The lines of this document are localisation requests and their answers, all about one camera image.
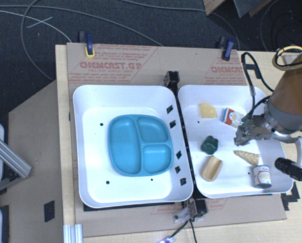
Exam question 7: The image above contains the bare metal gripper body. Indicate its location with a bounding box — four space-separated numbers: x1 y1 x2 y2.
241 114 280 141

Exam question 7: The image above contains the beige pizza slice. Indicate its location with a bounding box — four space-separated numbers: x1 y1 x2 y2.
233 149 260 166

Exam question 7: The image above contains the white and red carton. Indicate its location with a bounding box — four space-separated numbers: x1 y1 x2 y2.
221 107 245 129

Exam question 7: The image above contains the green broccoli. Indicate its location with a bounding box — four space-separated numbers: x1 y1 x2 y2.
200 135 219 155

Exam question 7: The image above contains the tan bread bun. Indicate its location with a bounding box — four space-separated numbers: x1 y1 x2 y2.
200 155 224 182

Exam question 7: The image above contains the small white can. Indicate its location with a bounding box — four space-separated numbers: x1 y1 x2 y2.
252 165 272 189

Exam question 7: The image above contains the yellow cheese slice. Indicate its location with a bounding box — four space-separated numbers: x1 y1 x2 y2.
199 103 218 119

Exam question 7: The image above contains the white plastic tray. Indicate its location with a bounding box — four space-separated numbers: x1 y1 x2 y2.
72 84 194 209
177 84 294 199

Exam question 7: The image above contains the blue divided plate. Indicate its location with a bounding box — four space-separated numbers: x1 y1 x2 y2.
107 114 172 177

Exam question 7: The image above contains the brown cardboard board red print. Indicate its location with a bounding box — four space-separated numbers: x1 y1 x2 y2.
66 42 288 238

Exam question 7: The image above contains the black cylinder on white bracket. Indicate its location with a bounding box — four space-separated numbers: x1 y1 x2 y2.
271 132 302 182

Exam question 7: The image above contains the black block with thin wires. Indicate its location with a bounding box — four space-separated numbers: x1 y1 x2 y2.
193 198 208 222
163 70 180 89

